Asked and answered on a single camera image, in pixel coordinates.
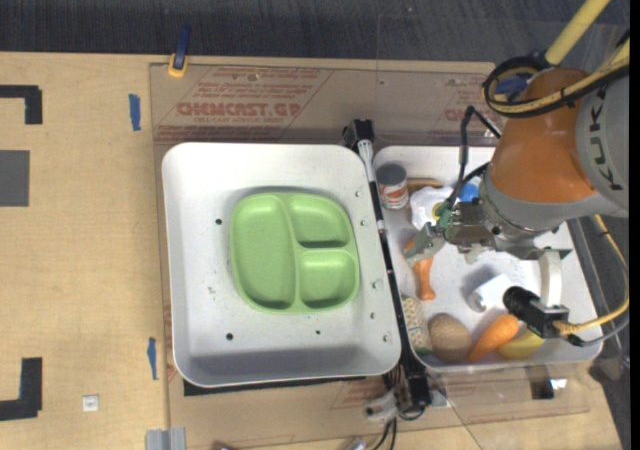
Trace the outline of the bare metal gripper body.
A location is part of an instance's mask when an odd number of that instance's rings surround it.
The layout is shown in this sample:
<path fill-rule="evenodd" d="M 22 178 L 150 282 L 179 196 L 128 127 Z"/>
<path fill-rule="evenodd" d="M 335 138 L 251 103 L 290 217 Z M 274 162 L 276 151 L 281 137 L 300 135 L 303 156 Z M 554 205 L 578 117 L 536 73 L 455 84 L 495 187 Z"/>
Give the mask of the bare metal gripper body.
<path fill-rule="evenodd" d="M 458 202 L 451 213 L 444 238 L 449 244 L 467 249 L 473 245 L 494 248 L 496 234 L 488 222 L 480 200 Z"/>

